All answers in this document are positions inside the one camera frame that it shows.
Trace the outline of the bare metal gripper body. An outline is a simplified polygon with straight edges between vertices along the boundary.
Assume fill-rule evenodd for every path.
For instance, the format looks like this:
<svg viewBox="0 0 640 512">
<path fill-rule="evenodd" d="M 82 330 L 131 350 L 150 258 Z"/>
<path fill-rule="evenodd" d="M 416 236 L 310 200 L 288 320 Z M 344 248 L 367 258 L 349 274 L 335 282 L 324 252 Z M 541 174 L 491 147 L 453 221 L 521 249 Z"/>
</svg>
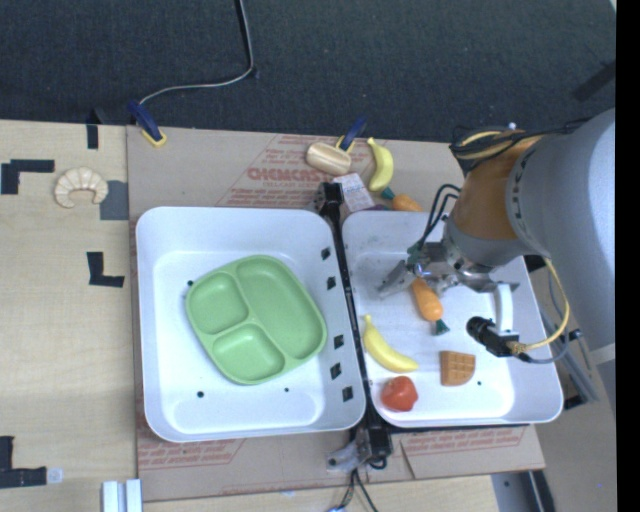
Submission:
<svg viewBox="0 0 640 512">
<path fill-rule="evenodd" d="M 505 254 L 482 244 L 461 248 L 455 242 L 416 242 L 412 246 L 413 272 L 428 284 L 433 278 L 455 276 L 458 285 L 491 293 L 497 287 L 492 274 L 505 264 Z"/>
</svg>

